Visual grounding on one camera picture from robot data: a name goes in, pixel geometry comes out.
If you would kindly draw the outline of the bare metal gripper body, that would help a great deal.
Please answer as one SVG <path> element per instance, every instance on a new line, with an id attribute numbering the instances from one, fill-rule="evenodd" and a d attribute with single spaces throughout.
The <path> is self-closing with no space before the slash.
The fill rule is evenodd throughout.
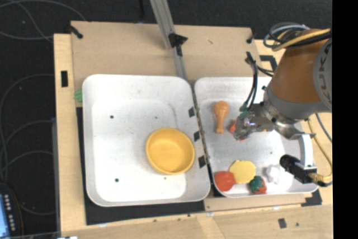
<path id="1" fill-rule="evenodd" d="M 297 120 L 283 116 L 274 107 L 254 104 L 243 116 L 247 130 L 253 133 L 276 131 L 286 139 L 294 139 L 303 132 L 296 127 Z"/>

